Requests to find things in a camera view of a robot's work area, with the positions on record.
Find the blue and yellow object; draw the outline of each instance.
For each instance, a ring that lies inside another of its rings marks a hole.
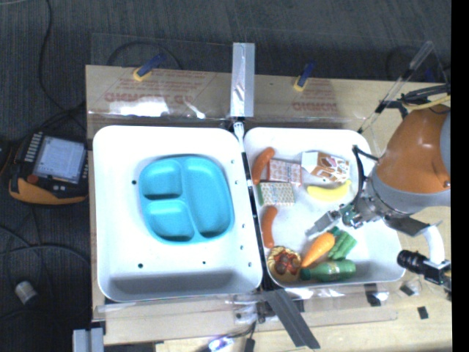
[[[143,64],[141,67],[135,69],[133,71],[133,78],[138,82],[142,82],[152,73],[152,69],[159,67],[160,64],[165,60],[165,54],[156,55],[155,57],[148,60],[145,64]]]
[[[293,88],[297,91],[303,91],[308,83],[309,76],[313,73],[316,62],[309,62],[305,65],[303,72],[296,78]]]

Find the yellow banana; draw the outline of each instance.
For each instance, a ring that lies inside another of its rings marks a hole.
[[[306,190],[313,198],[325,202],[334,202],[344,198],[347,195],[351,183],[351,180],[347,180],[337,188],[323,188],[321,186],[310,185],[306,188]]]

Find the dark background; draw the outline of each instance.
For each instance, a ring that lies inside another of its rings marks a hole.
[[[85,65],[140,65],[161,49],[167,67],[230,72],[232,43],[250,42],[258,74],[296,76],[314,59],[317,77],[394,81],[431,40],[413,80],[451,80],[451,0],[14,1],[0,0],[8,142],[68,110],[51,128],[84,137]],[[71,351],[91,317],[89,203],[26,205],[2,184],[0,258],[0,351]],[[33,309],[14,293],[25,279]]]

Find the green bottle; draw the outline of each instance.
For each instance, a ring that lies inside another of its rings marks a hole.
[[[335,282],[336,280],[349,279],[355,275],[357,267],[351,260],[327,261],[314,268],[302,268],[301,280],[317,279],[321,282]]]

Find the device screen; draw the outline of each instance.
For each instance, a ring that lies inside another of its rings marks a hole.
[[[85,157],[84,144],[44,136],[33,173],[39,177],[52,176],[78,184]]]

